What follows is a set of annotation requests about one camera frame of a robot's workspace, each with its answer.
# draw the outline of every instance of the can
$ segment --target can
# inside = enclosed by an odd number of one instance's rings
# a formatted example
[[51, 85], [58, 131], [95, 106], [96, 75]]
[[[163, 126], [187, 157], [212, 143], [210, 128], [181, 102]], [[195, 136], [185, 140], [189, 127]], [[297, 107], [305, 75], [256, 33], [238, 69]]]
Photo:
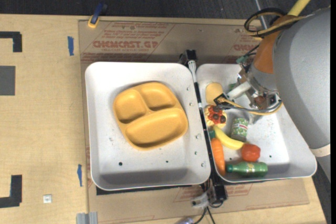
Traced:
[[245, 142], [247, 137], [247, 125], [247, 119], [235, 118], [232, 124], [231, 138]]

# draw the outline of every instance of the wooden tabletop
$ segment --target wooden tabletop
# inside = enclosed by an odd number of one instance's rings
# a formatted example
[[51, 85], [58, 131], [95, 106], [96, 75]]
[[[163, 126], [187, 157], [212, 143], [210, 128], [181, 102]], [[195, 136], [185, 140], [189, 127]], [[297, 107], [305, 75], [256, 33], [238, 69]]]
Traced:
[[[0, 66], [15, 66], [15, 95], [0, 95], [0, 205], [2, 198], [13, 194], [12, 176], [22, 176], [22, 200], [19, 206], [0, 208], [0, 223], [76, 223], [77, 213], [90, 211], [78, 44], [78, 21], [88, 18], [0, 15], [0, 31], [19, 31], [23, 45], [22, 52], [13, 52], [13, 41], [0, 38]], [[228, 20], [150, 21], [220, 24]], [[68, 37], [73, 38], [73, 55]], [[308, 204], [213, 217], [216, 223], [234, 224], [326, 223], [312, 179], [303, 182]], [[44, 202], [44, 195], [51, 195], [52, 202]], [[177, 223], [180, 219], [150, 223]], [[211, 223], [208, 215], [202, 223]]]

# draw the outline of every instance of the gray square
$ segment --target gray square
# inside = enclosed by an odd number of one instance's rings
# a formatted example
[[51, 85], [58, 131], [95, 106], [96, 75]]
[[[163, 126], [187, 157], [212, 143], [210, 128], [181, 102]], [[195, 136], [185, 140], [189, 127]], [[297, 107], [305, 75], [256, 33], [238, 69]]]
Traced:
[[0, 66], [0, 95], [15, 95], [15, 66]]

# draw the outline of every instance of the orange divided plate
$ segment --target orange divided plate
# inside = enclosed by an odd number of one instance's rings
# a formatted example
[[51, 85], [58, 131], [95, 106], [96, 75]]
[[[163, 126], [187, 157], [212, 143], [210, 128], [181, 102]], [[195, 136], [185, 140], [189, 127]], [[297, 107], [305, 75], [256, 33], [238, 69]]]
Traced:
[[113, 112], [126, 140], [140, 150], [161, 147], [184, 135], [186, 114], [164, 84], [149, 82], [119, 93]]

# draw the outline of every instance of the tomato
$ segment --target tomato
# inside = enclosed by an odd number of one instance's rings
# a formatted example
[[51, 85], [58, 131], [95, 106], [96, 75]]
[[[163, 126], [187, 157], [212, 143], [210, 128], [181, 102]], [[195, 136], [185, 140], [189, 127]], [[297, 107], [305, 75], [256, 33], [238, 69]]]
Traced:
[[241, 156], [246, 162], [256, 162], [260, 157], [260, 147], [245, 143], [241, 149]]

